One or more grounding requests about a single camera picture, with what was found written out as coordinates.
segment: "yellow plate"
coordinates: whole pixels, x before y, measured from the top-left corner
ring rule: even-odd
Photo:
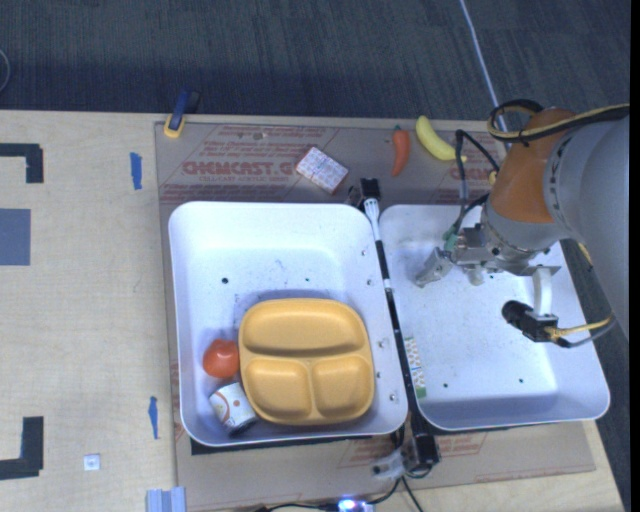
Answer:
[[[329,299],[256,304],[240,324],[240,372],[256,413],[274,423],[326,425],[362,416],[374,395],[360,316]]]

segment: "orange carrot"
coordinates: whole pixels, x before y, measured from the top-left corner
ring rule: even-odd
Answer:
[[[402,172],[405,165],[409,161],[409,152],[411,150],[411,138],[407,130],[396,129],[391,137],[393,147],[396,150],[396,158],[391,169],[391,176],[397,176]]]

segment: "can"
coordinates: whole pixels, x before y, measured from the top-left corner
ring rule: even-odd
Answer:
[[[258,419],[239,382],[216,390],[209,397],[209,403],[229,434],[243,432]]]

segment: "table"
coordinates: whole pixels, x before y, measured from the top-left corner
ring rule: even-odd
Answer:
[[[19,457],[23,418],[44,418],[44,467],[0,480],[2,510],[143,510],[148,489],[177,484],[154,146],[154,123],[165,118],[0,112],[0,143],[36,143],[44,155],[44,183],[25,183],[24,158],[0,158],[0,208],[29,211],[31,237],[28,265],[0,265],[0,460]],[[422,490],[418,499],[430,511],[622,510],[595,423],[583,428],[595,471]],[[85,470],[90,454],[100,455],[99,470]],[[400,509],[410,510],[404,492],[377,508]]]

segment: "banana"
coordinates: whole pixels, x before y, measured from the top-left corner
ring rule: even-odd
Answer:
[[[418,117],[416,135],[425,149],[438,160],[455,160],[455,148],[436,133],[427,116]],[[462,161],[466,162],[466,160],[467,157],[462,155]]]

